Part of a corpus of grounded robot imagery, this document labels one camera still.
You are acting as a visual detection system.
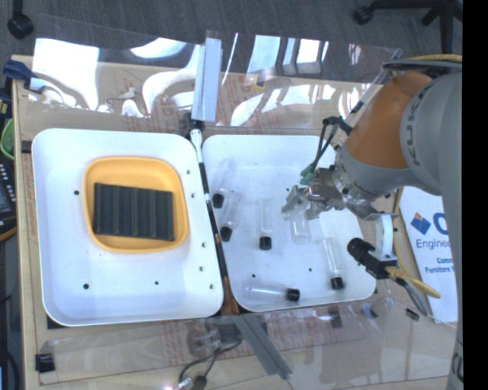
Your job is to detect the yellow plastic bowl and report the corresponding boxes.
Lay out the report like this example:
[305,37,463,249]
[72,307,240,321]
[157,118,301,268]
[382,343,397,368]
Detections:
[81,156,190,254]

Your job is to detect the white plastic tray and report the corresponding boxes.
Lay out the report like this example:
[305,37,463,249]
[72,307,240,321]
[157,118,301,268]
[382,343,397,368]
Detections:
[31,128,225,327]
[201,134,377,314]

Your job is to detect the black ribbed rack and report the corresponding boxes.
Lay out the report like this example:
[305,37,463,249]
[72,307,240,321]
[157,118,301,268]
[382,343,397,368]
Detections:
[92,182,176,242]

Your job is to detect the black cylinder on white bracket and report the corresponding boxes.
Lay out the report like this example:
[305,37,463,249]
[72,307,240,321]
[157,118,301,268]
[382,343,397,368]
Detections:
[346,213,400,280]

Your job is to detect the thin black and white rod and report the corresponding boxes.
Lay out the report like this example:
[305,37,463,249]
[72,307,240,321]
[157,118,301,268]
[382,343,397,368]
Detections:
[189,128,240,316]

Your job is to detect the clear plastic bottle black cap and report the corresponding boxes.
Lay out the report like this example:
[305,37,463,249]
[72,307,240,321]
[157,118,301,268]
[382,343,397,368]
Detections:
[258,197,275,252]
[211,158,239,210]
[220,191,243,243]
[320,236,346,291]
[243,282,302,303]

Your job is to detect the brown cardboard board red print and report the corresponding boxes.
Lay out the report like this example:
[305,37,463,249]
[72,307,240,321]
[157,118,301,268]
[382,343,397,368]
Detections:
[12,57,461,386]

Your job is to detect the black office chair base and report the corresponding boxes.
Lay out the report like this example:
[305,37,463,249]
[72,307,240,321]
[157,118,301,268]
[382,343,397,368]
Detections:
[7,0,124,41]
[352,0,464,55]

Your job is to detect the black block with thin wires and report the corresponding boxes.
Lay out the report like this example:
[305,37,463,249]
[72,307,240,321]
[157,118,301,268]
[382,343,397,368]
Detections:
[211,322,245,345]
[177,111,207,136]

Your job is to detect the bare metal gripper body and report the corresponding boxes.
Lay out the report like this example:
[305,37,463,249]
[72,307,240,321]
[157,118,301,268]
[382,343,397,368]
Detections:
[307,167,377,220]

